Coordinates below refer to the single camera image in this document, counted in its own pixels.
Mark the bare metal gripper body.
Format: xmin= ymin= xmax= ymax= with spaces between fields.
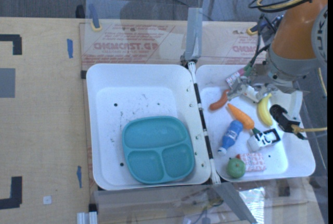
xmin=248 ymin=64 xmax=311 ymax=95

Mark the pink and white packet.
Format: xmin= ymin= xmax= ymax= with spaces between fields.
xmin=225 ymin=69 xmax=246 ymax=89

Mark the yellow banana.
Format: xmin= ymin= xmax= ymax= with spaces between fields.
xmin=257 ymin=93 xmax=274 ymax=127

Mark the orange-red toy sausage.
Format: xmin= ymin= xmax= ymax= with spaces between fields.
xmin=209 ymin=89 xmax=231 ymax=111

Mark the orange toy carrot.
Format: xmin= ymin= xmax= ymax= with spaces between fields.
xmin=227 ymin=103 xmax=261 ymax=135

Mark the black and white carton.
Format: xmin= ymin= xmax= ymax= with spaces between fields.
xmin=247 ymin=128 xmax=282 ymax=152

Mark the blue bottle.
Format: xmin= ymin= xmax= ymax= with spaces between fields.
xmin=217 ymin=120 xmax=244 ymax=155

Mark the red and white packet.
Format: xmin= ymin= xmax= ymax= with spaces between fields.
xmin=236 ymin=152 xmax=267 ymax=172

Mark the white plastic tray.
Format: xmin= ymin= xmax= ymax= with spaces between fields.
xmin=195 ymin=64 xmax=316 ymax=183
xmin=85 ymin=63 xmax=212 ymax=191

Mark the green apple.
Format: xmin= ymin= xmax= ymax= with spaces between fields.
xmin=225 ymin=157 xmax=247 ymax=180

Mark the brown cardboard board red print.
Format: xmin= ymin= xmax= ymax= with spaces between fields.
xmin=79 ymin=19 xmax=320 ymax=209

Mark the teal divided plate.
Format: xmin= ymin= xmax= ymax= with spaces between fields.
xmin=121 ymin=115 xmax=196 ymax=184

